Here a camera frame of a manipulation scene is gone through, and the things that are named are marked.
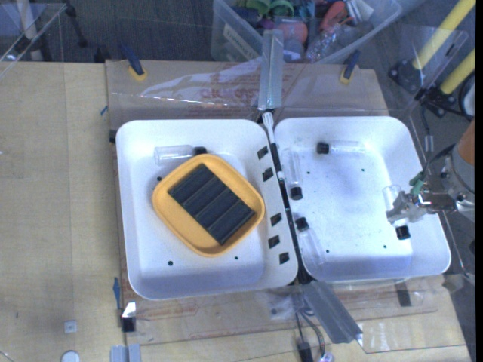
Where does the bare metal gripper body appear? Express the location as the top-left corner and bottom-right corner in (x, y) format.
(414, 171), (476, 222)

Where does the clear plastic bottle black cap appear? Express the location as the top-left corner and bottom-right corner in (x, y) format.
(315, 140), (367, 155)
(280, 146), (305, 201)
(294, 216), (326, 266)
(381, 184), (412, 241)
(153, 144), (208, 167)

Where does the white plastic tray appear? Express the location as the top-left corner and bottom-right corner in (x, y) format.
(114, 118), (300, 302)
(272, 115), (452, 284)

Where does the dark grey ribbed block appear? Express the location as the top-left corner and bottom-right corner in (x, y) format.
(167, 163), (257, 247)

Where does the brown cardboard board red print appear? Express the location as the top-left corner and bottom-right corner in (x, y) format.
(104, 58), (469, 354)

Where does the orange plate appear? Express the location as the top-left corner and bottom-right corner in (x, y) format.
(151, 153), (266, 259)

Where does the black block with thin wires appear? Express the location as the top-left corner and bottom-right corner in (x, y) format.
(297, 337), (315, 362)

